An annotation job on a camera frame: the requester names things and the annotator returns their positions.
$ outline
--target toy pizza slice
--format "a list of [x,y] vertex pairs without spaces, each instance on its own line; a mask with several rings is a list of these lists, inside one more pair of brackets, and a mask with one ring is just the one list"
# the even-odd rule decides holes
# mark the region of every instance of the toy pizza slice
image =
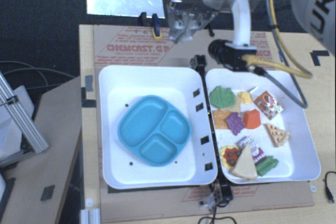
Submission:
[[289,132],[280,130],[272,124],[266,123],[267,132],[275,147],[282,146],[289,138]]
[[220,160],[227,169],[232,169],[240,156],[240,149],[237,146],[223,146],[219,149]]
[[252,158],[249,143],[246,144],[241,152],[242,153],[240,154],[237,163],[232,170],[232,174],[247,179],[257,178],[258,174]]

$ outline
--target black clamp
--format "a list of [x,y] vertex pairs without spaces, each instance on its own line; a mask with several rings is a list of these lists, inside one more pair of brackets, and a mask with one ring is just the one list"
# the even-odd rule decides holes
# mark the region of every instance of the black clamp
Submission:
[[0,106],[3,106],[3,105],[11,105],[11,104],[15,104],[16,102],[19,101],[19,98],[17,97],[17,95],[14,95],[12,97],[9,97],[8,99],[6,99],[6,102],[3,103],[3,104],[0,104]]

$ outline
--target toy bread slice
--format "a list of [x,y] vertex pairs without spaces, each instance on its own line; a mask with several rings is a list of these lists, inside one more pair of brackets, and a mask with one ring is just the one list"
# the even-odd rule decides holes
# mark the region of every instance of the toy bread slice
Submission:
[[254,164],[249,143],[243,148],[232,174],[238,177],[255,179],[257,178],[257,170]]
[[269,123],[266,124],[266,129],[275,147],[282,146],[289,138],[289,132],[280,130]]

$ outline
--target purple toy food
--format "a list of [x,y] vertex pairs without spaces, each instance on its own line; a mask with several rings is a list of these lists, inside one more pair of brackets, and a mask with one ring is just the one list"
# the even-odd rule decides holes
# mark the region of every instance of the purple toy food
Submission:
[[230,116],[226,118],[226,123],[234,135],[237,135],[245,128],[241,120],[242,119],[238,116],[238,112],[232,112]]

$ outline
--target metal frame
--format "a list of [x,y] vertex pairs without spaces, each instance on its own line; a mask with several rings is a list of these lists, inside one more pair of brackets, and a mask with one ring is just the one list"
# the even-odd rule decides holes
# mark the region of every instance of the metal frame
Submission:
[[[46,150],[49,145],[40,132],[36,129],[34,122],[24,110],[20,100],[15,96],[12,88],[6,81],[5,77],[0,72],[0,105],[4,105],[17,126],[22,131],[23,136],[28,141],[35,153],[41,153]],[[22,158],[22,153],[19,156],[10,156],[10,162]],[[7,159],[2,160],[1,166],[9,164]]]

